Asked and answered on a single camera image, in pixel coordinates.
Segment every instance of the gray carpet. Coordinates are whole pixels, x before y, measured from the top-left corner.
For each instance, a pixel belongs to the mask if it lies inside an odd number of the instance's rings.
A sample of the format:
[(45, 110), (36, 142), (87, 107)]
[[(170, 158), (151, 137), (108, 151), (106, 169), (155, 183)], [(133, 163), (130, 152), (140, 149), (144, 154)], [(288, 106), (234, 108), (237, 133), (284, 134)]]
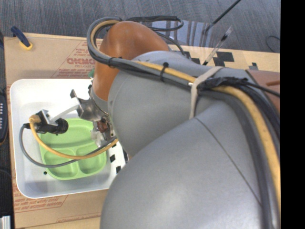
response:
[[(67, 36), (86, 35), (98, 18), (175, 15), (183, 20), (211, 23), (236, 0), (0, 0), (0, 30), (12, 36), (15, 25), (25, 32)], [(223, 47), (280, 52), (281, 0), (242, 0), (218, 23), (215, 33), (232, 26)], [(0, 52), (0, 87), (5, 87), (5, 64)], [(0, 169), (10, 172), (9, 144), (0, 146)], [(0, 211), (11, 214), (10, 178), (0, 174)]]

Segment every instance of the yellow cable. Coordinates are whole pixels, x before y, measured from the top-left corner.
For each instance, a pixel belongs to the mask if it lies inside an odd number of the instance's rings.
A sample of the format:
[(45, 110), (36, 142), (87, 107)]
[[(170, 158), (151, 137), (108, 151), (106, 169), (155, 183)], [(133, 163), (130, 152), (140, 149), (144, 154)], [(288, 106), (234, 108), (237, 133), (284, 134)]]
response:
[[(161, 65), (158, 65), (158, 64), (154, 64), (154, 63), (149, 63), (149, 62), (140, 62), (140, 61), (135, 61), (136, 63), (139, 63), (139, 64), (142, 64), (148, 68), (152, 68), (152, 69), (155, 69), (155, 70), (158, 70), (158, 71), (161, 71), (164, 67), (161, 66)], [(172, 68), (165, 68), (164, 69), (164, 72), (165, 73), (168, 73), (170, 75), (173, 75), (173, 76), (176, 76), (180, 79), (184, 79), (186, 81), (189, 81), (189, 82), (194, 82), (196, 80), (195, 77), (192, 77), (188, 74), (185, 74), (183, 72), (180, 72), (180, 71), (177, 71), (177, 70), (174, 70)]]
[(56, 150), (54, 150), (53, 148), (49, 147), (48, 145), (46, 145), (40, 138), (39, 136), (37, 135), (37, 132), (35, 130), (35, 126), (34, 126), (34, 123), (39, 123), (41, 122), (41, 119), (39, 118), (38, 115), (34, 114), (32, 115), (30, 118), (29, 118), (29, 123), (30, 123), (30, 129), (36, 139), (36, 141), (43, 147), (45, 148), (46, 150), (48, 150), (49, 152), (55, 154), (55, 155), (58, 155), (60, 157), (63, 157), (63, 158), (70, 158), (70, 159), (86, 159), (86, 158), (91, 158), (91, 157), (95, 157), (105, 151), (107, 151), (109, 148), (111, 148), (112, 146), (114, 146), (117, 142), (118, 142), (118, 139), (115, 139), (113, 142), (111, 142), (109, 145), (107, 145), (106, 147), (102, 148), (101, 150), (93, 153), (93, 154), (89, 154), (89, 155), (83, 155), (83, 156), (78, 156), (78, 155), (67, 155), (67, 154), (64, 154), (64, 153), (61, 153), (61, 152), (58, 152)]
[(230, 94), (239, 100), (245, 105), (247, 110), (249, 111), (255, 125), (257, 131), (259, 133), (260, 139), (262, 141), (264, 151), (268, 160), (268, 165), (271, 170), (272, 180), (275, 187), (276, 199), (279, 206), (279, 212), (281, 214), (281, 167), (276, 154), (276, 149), (271, 137), (271, 134), (268, 130), (264, 117), (262, 116), (259, 109), (256, 107), (253, 100), (245, 94), (243, 91), (231, 87), (231, 86), (218, 86), (213, 88), (212, 90), (217, 92), (222, 92), (226, 94)]
[(91, 41), (91, 45), (93, 46), (93, 48), (94, 48), (95, 50), (97, 50), (99, 53), (101, 53), (101, 54), (103, 54), (103, 55), (105, 55), (105, 56), (107, 56), (107, 57), (109, 57), (109, 56), (106, 55), (106, 54), (104, 54), (103, 52), (101, 52), (101, 51), (97, 48), (97, 46), (95, 45), (95, 43), (94, 43), (94, 35), (96, 34), (97, 30), (98, 30), (99, 28), (103, 27), (104, 25), (116, 24), (116, 23), (118, 23), (118, 22), (120, 22), (120, 21), (111, 20), (111, 21), (104, 21), (104, 22), (101, 22), (101, 23), (99, 23), (98, 25), (96, 25), (96, 26), (93, 28), (93, 30), (91, 31), (91, 34), (90, 34), (90, 41)]

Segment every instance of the cable tie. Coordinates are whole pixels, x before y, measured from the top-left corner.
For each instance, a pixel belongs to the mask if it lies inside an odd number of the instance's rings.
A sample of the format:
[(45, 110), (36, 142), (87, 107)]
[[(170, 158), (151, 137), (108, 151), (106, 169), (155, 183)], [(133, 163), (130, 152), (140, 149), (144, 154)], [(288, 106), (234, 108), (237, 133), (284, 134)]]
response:
[(165, 69), (168, 68), (168, 66), (169, 66), (168, 62), (164, 62), (164, 63), (163, 63), (163, 68), (162, 68), (162, 70), (160, 71), (160, 80), (161, 80), (162, 82), (164, 82), (163, 73), (164, 73)]
[(110, 68), (114, 68), (112, 65), (111, 65), (111, 60), (112, 59), (116, 59), (116, 57), (111, 57), (109, 60), (108, 60), (108, 66), (110, 67)]
[(190, 111), (189, 119), (191, 119), (195, 116), (196, 102), (197, 102), (197, 97), (198, 97), (197, 86), (200, 83), (205, 82), (208, 78), (212, 77), (217, 71), (219, 71), (223, 68), (224, 67), (222, 67), (222, 66), (212, 67), (204, 74), (198, 76), (196, 78), (196, 80), (193, 82), (192, 87), (191, 87), (191, 111)]

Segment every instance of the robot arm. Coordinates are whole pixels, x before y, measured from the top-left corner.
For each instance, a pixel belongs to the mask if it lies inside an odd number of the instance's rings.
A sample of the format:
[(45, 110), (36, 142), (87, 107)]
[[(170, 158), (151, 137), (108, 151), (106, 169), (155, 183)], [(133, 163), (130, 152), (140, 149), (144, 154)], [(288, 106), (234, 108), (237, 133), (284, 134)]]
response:
[[(96, 34), (109, 25), (98, 49)], [(98, 63), (79, 116), (132, 156), (109, 189), (101, 228), (280, 228), (278, 99), (257, 84), (277, 87), (279, 74), (264, 81), (222, 68), (200, 83), (212, 67), (117, 18), (96, 21), (87, 39)]]

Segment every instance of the black cable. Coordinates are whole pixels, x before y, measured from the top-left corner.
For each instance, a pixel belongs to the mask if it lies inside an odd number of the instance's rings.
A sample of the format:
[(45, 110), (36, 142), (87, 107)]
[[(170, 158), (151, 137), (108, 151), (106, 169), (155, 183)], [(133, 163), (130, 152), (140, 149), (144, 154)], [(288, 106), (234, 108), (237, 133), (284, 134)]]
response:
[(275, 95), (277, 97), (280, 98), (280, 94), (276, 91), (272, 91), (266, 87), (260, 86), (258, 84), (254, 84), (251, 82), (248, 82), (248, 80), (246, 78), (236, 78), (236, 77), (218, 77), (218, 78), (211, 78), (211, 79), (207, 79), (205, 82), (201, 83), (198, 85), (198, 87), (200, 86), (200, 88), (203, 90), (204, 88), (206, 89), (210, 89), (212, 87), (216, 87), (222, 84), (232, 84), (232, 85), (249, 85), (251, 87), (255, 87), (259, 90), (262, 90), (264, 92), (270, 93), (272, 95)]
[(269, 48), (272, 52), (276, 52), (276, 51), (274, 51), (274, 50), (271, 48), (271, 46), (269, 45), (269, 43), (268, 43), (269, 38), (275, 38), (275, 39), (278, 39), (279, 41), (281, 41), (281, 39), (278, 38), (277, 36), (267, 36), (267, 37), (266, 37), (266, 44), (267, 44), (268, 48)]
[[(107, 65), (108, 60), (104, 60), (104, 59), (100, 58), (99, 56), (96, 56), (90, 49), (89, 49), (89, 53), (94, 60)], [(112, 66), (114, 66), (115, 68), (117, 68), (121, 71), (124, 71), (126, 73), (130, 73), (130, 74), (133, 74), (133, 75), (136, 75), (136, 76), (155, 79), (155, 80), (160, 80), (160, 73), (159, 72), (158, 72), (158, 74), (152, 74), (150, 72), (140, 70), (136, 67), (133, 67), (132, 65), (122, 63), (122, 62), (115, 62), (114, 60), (112, 60)], [(182, 84), (182, 83), (179, 83), (178, 81), (173, 81), (171, 79), (167, 79), (167, 78), (164, 77), (164, 82), (174, 84), (174, 85), (176, 85), (180, 88), (183, 88), (183, 89), (190, 89), (190, 87), (188, 86), (187, 81), (185, 81), (185, 84)]]
[[(66, 166), (66, 165), (69, 165), (71, 163), (74, 163), (74, 162), (77, 162), (79, 161), (79, 159), (73, 159), (73, 160), (70, 160), (70, 161), (67, 161), (67, 162), (64, 162), (64, 163), (61, 163), (61, 164), (56, 164), (56, 165), (46, 165), (46, 164), (43, 164), (43, 163), (40, 163), (40, 162), (37, 162), (36, 160), (34, 160), (28, 153), (27, 151), (25, 150), (24, 148), (24, 144), (23, 144), (23, 131), (24, 129), (26, 128), (26, 124), (23, 124), (20, 131), (19, 131), (19, 143), (20, 143), (20, 147), (21, 147), (21, 150), (23, 152), (23, 154), (26, 156), (26, 158), (31, 161), (33, 164), (37, 165), (37, 166), (40, 166), (40, 167), (43, 167), (43, 168), (57, 168), (57, 167), (61, 167), (61, 166)], [(116, 139), (116, 137), (113, 137), (111, 140), (109, 140), (107, 142), (107, 144), (105, 146), (102, 146), (102, 147), (99, 147), (95, 150), (93, 150), (92, 152), (86, 154), (86, 155), (89, 155), (89, 154), (93, 154), (93, 153), (96, 153), (97, 151), (105, 148), (108, 144), (110, 144), (112, 141), (114, 141)]]
[[(244, 84), (244, 79), (235, 78), (235, 77), (219, 77), (207, 79), (202, 84), (199, 84), (197, 89), (198, 93), (202, 93), (206, 89), (212, 89), (216, 86), (227, 85), (235, 87), (244, 93), (246, 93), (254, 102), (259, 110), (265, 115), (266, 119), (270, 122), (276, 137), (280, 140), (280, 116), (275, 110), (274, 106), (269, 104), (267, 100), (260, 95), (255, 89), (251, 88), (248, 85)], [(276, 147), (278, 158), (280, 159), (280, 150), (279, 147)]]
[(160, 32), (155, 31), (155, 33), (157, 33), (159, 36), (161, 36), (161, 37), (163, 37), (163, 38), (169, 40), (169, 41), (172, 42), (173, 44), (175, 44), (175, 45), (179, 48), (181, 54), (182, 54), (183, 56), (186, 57), (186, 54), (185, 54), (183, 48), (180, 46), (180, 44), (179, 44), (177, 41), (175, 41), (174, 39), (172, 39), (172, 38), (170, 38), (170, 37), (168, 37), (168, 36), (166, 36), (166, 35), (164, 35), (164, 34), (162, 34), (162, 33), (160, 33)]
[(244, 130), (247, 143), (249, 144), (252, 160), (254, 163), (255, 172), (257, 175), (260, 201), (262, 206), (263, 227), (266, 229), (274, 229), (273, 222), (278, 222), (279, 212), (275, 203), (275, 190), (270, 174), (270, 169), (267, 163), (264, 148), (259, 139), (255, 135), (255, 127), (251, 124), (252, 120), (246, 114), (242, 104), (238, 104), (239, 100), (234, 97), (228, 97), (227, 94), (205, 89), (198, 92), (199, 96), (209, 96), (214, 99), (222, 100), (230, 105), (234, 110), (239, 122)]
[[(123, 19), (121, 19), (121, 18), (108, 18), (108, 20), (115, 20), (115, 19), (118, 20), (118, 21), (123, 21)], [(151, 17), (133, 17), (133, 18), (129, 18), (129, 19), (125, 20), (125, 21), (133, 21), (133, 22), (178, 21), (178, 22), (180, 22), (180, 25), (178, 25), (176, 27), (173, 27), (173, 28), (156, 28), (156, 27), (151, 27), (151, 26), (147, 26), (147, 27), (149, 29), (153, 30), (159, 36), (169, 40), (171, 43), (176, 45), (179, 48), (181, 54), (183, 56), (187, 57), (185, 52), (184, 52), (184, 50), (182, 49), (182, 47), (180, 46), (180, 44), (176, 40), (173, 40), (172, 38), (170, 38), (170, 37), (168, 37), (168, 36), (166, 36), (166, 35), (164, 35), (164, 34), (159, 32), (159, 31), (175, 31), (175, 30), (178, 30), (181, 27), (183, 27), (184, 22), (181, 19), (179, 19), (178, 17), (176, 17), (176, 16), (161, 16), (161, 15), (160, 16), (151, 16)], [(96, 33), (95, 33), (95, 35), (93, 37), (94, 43), (96, 44), (97, 37), (98, 37), (99, 33), (101, 33), (101, 31), (103, 29), (105, 29), (107, 27), (111, 27), (113, 25), (114, 24), (107, 24), (105, 26), (100, 27), (96, 31)]]
[(157, 22), (157, 21), (177, 21), (180, 25), (172, 28), (156, 28), (152, 26), (147, 26), (153, 31), (176, 31), (183, 27), (184, 22), (176, 16), (166, 16), (166, 15), (157, 15), (157, 16), (148, 16), (148, 17), (132, 17), (126, 19), (126, 21), (134, 21), (134, 22)]
[[(281, 122), (277, 112), (273, 108), (273, 105), (270, 105), (257, 91), (248, 86), (237, 85), (234, 87), (240, 89), (241, 91), (249, 95), (249, 97), (251, 97), (251, 99), (255, 102), (259, 110), (264, 113), (271, 126), (273, 127), (277, 138), (280, 140)], [(278, 157), (280, 157), (280, 150), (277, 148), (276, 151)]]

